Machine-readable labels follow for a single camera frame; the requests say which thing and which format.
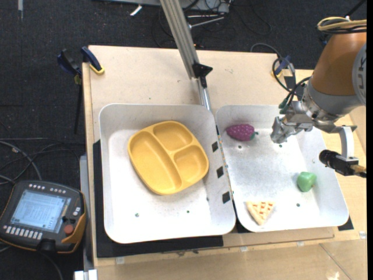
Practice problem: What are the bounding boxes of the pale wood board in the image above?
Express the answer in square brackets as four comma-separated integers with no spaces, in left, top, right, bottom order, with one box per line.
[87,44,335,249]

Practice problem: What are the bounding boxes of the yellow divided plate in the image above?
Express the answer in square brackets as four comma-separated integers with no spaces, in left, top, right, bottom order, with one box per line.
[127,120,210,196]

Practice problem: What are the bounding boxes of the black cylinder on white bracket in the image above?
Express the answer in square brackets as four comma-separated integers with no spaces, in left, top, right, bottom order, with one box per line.
[318,125,360,177]

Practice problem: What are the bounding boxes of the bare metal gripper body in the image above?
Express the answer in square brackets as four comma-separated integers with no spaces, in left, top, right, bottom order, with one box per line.
[283,99,319,132]

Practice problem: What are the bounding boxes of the pizza slice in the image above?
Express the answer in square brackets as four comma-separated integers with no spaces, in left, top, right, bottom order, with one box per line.
[245,201,276,226]

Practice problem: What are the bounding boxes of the thin black and white rod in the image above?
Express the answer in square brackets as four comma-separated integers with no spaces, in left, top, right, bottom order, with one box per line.
[198,79,235,207]

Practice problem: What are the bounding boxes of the green bell pepper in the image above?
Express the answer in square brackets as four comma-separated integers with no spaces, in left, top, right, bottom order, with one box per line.
[296,171,318,193]

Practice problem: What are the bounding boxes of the white plastic tray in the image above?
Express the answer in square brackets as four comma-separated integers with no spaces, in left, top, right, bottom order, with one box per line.
[215,104,350,233]
[98,103,237,244]

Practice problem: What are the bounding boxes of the purple grapes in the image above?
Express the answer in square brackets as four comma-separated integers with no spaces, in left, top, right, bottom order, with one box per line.
[226,123,259,142]

